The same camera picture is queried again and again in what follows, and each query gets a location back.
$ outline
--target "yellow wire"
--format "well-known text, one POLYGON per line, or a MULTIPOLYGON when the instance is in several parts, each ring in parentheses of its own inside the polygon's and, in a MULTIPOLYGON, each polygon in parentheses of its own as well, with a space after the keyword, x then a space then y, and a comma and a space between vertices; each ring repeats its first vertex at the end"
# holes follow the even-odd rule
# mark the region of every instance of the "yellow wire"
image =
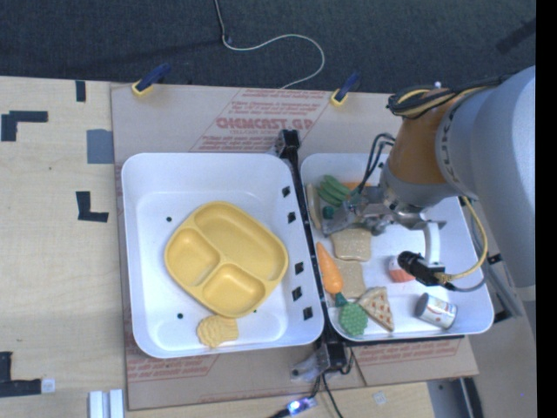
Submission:
POLYGON ((442 285, 445 285, 447 282, 456 280, 456 279, 462 279, 463 277, 466 277, 467 275, 470 275, 471 273, 473 273, 476 269, 478 269, 486 260, 487 257, 487 234, 486 234, 486 230, 484 229, 484 226, 481 224, 480 219, 478 218, 478 214, 476 213, 476 211, 474 211, 472 204, 470 203, 470 200, 468 199, 468 197, 463 197, 464 199, 464 203, 466 204, 466 207, 468 208, 468 210, 470 211, 470 213, 472 214, 472 218, 473 220, 476 222, 476 225, 478 225, 478 228, 480 229, 480 235, 481 235, 481 242, 482 242, 482 252, 481 252, 481 256, 478 258, 478 261, 476 262, 476 264, 474 266, 472 266, 470 269, 467 269, 465 272, 463 273, 458 273, 458 274, 445 274, 445 273, 436 273, 435 277, 437 277, 440 280, 440 283, 442 285))
MULTIPOLYGON (((479 91, 479 90, 483 90, 484 88, 486 88, 485 86, 479 86, 479 87, 473 87, 473 88, 469 88, 467 90, 463 90, 459 93, 460 96, 464 96, 468 93, 471 93, 473 91, 479 91)), ((407 99, 411 98, 412 96, 416 96, 418 94, 421 93, 428 93, 430 90, 424 90, 424 89, 418 89, 418 90, 412 90, 409 91, 408 93, 403 94, 397 101, 397 104, 400 104, 404 101, 406 101, 407 99)), ((413 108, 408 108, 406 110, 401 110, 401 111, 397 111, 395 108, 394 114, 398 115, 398 116, 404 116, 404 117, 409 117, 409 116, 414 116, 417 114, 420 114, 421 112, 425 111, 425 110, 429 110, 430 108, 443 104, 446 101, 450 100, 451 98, 454 98, 457 95, 457 93, 455 93, 454 91, 446 94, 445 96, 439 96, 438 98, 435 98, 427 103, 421 104, 421 105, 417 105, 413 108)))

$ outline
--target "silver can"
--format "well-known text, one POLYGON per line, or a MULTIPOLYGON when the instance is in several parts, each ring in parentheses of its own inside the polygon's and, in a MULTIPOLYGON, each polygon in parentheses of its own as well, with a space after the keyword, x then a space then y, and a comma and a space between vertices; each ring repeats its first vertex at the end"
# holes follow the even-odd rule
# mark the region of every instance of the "silver can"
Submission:
POLYGON ((456 305, 428 293, 421 295, 414 309, 414 313, 419 319, 445 329, 450 328, 454 323, 457 312, 456 305))

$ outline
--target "yellow plate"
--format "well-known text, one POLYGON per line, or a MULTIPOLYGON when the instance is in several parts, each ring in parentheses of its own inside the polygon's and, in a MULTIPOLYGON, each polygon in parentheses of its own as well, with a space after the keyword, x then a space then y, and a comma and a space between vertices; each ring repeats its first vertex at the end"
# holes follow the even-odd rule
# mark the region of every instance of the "yellow plate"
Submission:
POLYGON ((271 294, 288 253, 267 227, 235 205, 207 203, 172 234, 164 250, 172 278, 225 317, 245 316, 271 294))

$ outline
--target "blue clamp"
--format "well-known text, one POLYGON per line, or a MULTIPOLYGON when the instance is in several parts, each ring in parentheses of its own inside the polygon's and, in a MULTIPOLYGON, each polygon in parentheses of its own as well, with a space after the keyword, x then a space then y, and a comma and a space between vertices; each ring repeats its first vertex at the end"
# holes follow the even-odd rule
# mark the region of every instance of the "blue clamp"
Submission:
POLYGON ((340 107, 346 101, 348 92, 350 90, 356 90, 358 87, 359 87, 359 73, 355 71, 344 82, 344 84, 331 95, 331 103, 337 107, 340 107))
POLYGON ((133 94, 135 94, 136 96, 144 96, 153 89, 153 84, 156 84, 163 80, 170 71, 171 66, 169 64, 159 65, 157 68, 143 77, 143 79, 138 80, 134 85, 131 86, 133 94))

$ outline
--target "white tray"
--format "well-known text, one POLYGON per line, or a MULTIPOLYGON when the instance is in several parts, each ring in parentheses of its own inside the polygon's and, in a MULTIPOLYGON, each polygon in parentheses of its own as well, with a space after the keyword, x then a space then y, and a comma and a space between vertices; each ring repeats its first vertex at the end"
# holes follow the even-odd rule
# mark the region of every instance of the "white tray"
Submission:
POLYGON ((321 335, 323 311, 285 162, 254 153, 142 153, 124 163, 122 187, 131 322, 144 352, 157 358, 219 354, 304 345, 321 335), (256 312, 238 319, 238 339, 211 349, 199 342, 196 328, 212 312, 167 273, 164 249, 190 213, 218 200, 276 234, 289 267, 256 312))
MULTIPOLYGON (((302 163, 301 177, 304 185, 311 183, 315 187, 319 187, 321 179, 326 174, 345 182, 361 181, 367 159, 367 154, 311 155, 302 163)), ((373 173, 370 182, 377 185, 378 178, 379 169, 373 173)), ((448 273, 460 273, 475 264, 476 254, 457 198, 443 200, 432 208, 426 217, 446 221, 446 225, 440 230, 440 260, 446 266, 448 273)), ((332 242, 316 229, 313 223, 312 236, 315 242, 321 241, 331 255, 334 255, 332 242)), ((387 288, 395 330, 393 333, 388 333, 369 320, 363 335, 354 337, 346 334, 339 325, 339 309, 334 306, 334 300, 327 294, 327 304, 329 305, 327 311, 332 325, 339 334, 352 341, 400 340, 479 334, 491 326, 493 305, 485 285, 471 293, 458 293, 448 291, 443 287, 425 287, 416 280, 405 283, 393 282, 387 269, 389 259, 402 251, 412 251, 424 255, 425 239, 422 232, 411 232, 399 225, 389 226, 382 235, 372 237, 371 245, 371 259, 362 262, 364 282, 367 287, 387 288), (414 317, 414 306, 420 295, 425 292, 458 306, 456 321, 448 330, 445 331, 414 317)), ((479 269, 464 279, 456 280, 454 284, 458 287, 473 287, 482 278, 483 273, 479 269)))

